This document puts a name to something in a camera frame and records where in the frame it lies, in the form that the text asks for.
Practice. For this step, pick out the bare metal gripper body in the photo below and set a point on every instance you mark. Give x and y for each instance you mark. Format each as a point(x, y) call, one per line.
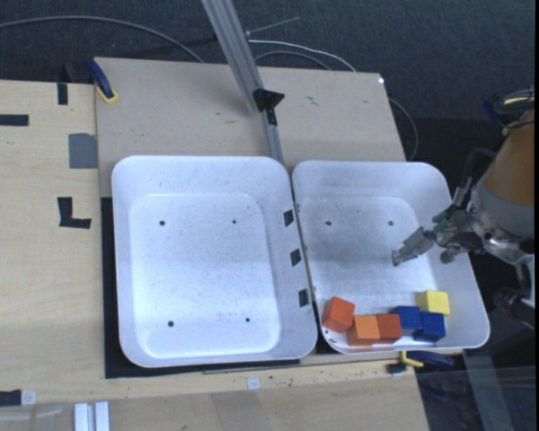
point(469, 237)

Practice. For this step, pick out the orange cube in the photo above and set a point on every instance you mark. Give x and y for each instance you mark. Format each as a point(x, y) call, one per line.
point(366, 329)
point(337, 314)
point(390, 326)

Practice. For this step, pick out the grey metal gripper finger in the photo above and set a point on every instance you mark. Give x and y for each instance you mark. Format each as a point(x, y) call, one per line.
point(451, 254)
point(412, 245)

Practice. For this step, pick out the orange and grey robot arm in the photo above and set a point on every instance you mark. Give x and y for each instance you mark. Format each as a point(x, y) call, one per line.
point(514, 173)

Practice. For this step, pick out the white plastic tray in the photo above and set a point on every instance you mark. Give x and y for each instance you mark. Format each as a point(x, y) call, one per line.
point(364, 249)
point(197, 263)

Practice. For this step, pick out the yellow cube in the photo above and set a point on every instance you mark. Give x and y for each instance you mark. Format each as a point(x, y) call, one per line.
point(433, 301)

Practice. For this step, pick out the blue cube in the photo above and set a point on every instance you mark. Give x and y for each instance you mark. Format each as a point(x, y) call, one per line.
point(409, 317)
point(432, 326)

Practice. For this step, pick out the black cylinder on white bracket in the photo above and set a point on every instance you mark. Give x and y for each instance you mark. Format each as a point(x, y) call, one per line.
point(516, 305)

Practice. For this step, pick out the pale wood board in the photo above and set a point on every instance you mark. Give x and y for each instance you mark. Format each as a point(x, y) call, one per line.
point(184, 106)

